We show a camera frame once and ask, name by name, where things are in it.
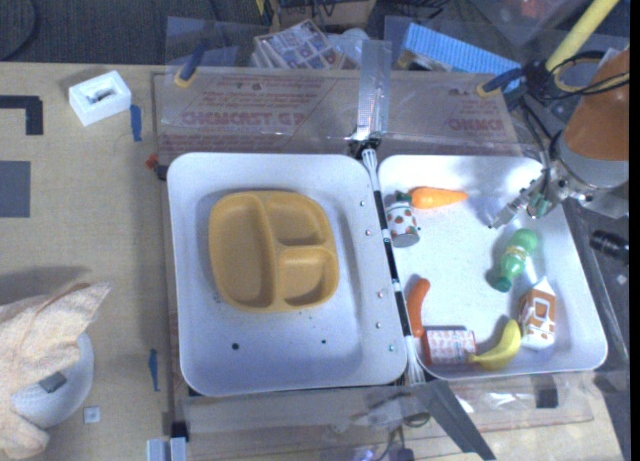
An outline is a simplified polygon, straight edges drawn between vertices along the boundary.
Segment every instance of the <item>yellow banana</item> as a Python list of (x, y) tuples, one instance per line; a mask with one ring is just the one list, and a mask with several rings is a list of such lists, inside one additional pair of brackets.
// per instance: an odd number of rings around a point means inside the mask
[(479, 363), (485, 370), (500, 370), (520, 350), (520, 326), (515, 319), (509, 320), (502, 330), (500, 342), (484, 354), (470, 354), (471, 363)]

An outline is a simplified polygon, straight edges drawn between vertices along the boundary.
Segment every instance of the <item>yellow pole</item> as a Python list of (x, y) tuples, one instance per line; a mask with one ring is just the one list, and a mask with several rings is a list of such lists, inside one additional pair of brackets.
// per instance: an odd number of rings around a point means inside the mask
[(589, 39), (619, 0), (594, 0), (562, 40), (555, 52), (545, 64), (548, 71), (553, 70), (564, 60), (574, 56)]

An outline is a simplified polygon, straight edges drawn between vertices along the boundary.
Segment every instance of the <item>green bottle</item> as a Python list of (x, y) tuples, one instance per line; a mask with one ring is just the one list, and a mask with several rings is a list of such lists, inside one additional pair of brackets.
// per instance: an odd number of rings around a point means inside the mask
[(507, 292), (513, 284), (513, 279), (524, 271), (527, 259), (537, 246), (538, 236), (533, 230), (516, 230), (500, 258), (500, 277), (492, 287), (500, 292)]

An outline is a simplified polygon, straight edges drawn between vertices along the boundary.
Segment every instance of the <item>towel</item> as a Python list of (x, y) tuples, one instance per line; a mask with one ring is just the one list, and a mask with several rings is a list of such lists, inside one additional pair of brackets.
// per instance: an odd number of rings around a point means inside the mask
[(80, 359), (78, 336), (111, 287), (80, 284), (0, 307), (0, 451), (12, 459), (41, 453), (49, 435), (21, 416), (11, 396)]

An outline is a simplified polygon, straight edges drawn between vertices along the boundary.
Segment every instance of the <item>brown divided plate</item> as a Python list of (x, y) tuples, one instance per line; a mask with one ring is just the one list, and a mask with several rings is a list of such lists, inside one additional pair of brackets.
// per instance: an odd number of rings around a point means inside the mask
[(295, 192), (220, 199), (209, 215), (209, 255), (220, 295), (248, 312), (316, 306), (338, 287), (329, 220), (318, 203)]

